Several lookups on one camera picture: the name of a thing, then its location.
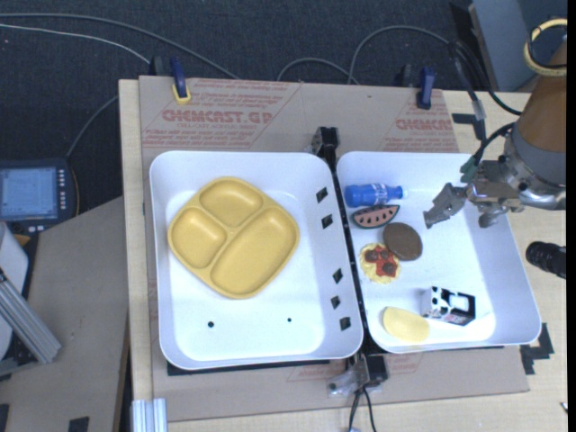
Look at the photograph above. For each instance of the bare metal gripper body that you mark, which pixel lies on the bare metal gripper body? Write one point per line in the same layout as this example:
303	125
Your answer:
495	187

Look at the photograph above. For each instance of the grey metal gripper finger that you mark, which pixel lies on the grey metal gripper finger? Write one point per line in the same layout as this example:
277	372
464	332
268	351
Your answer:
445	204
490	218

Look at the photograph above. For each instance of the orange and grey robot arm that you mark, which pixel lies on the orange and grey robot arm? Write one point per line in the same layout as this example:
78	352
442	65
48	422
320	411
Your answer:
545	106

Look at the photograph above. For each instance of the white plastic tray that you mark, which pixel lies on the white plastic tray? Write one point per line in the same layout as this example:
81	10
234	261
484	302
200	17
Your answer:
468	259
252	331

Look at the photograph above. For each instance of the brown round biscuit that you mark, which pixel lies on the brown round biscuit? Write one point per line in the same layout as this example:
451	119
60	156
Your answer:
402	241

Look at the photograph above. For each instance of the red watermelon slice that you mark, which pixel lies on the red watermelon slice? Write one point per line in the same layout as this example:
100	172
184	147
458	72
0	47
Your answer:
373	218

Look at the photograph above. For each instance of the blue bottle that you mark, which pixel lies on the blue bottle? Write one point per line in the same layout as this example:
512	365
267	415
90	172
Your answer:
366	195

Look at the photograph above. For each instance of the yellow pizza slice red toppings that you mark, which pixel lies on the yellow pizza slice red toppings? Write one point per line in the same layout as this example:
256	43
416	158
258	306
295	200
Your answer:
379	264

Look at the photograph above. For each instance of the black and white carton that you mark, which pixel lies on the black and white carton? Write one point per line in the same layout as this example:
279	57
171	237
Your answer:
450	306

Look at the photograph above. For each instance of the pale yellow crisp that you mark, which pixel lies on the pale yellow crisp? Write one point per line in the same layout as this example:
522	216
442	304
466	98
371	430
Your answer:
405	325

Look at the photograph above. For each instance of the brown cardboard board red print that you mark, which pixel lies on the brown cardboard board red print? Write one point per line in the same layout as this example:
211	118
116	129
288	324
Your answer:
279	115

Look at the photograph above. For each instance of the yellow divided plate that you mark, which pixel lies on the yellow divided plate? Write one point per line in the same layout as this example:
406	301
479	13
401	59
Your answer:
234	236

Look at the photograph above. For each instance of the black cylinder on white bracket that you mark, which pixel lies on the black cylinder on white bracket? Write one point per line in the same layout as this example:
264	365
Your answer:
544	255

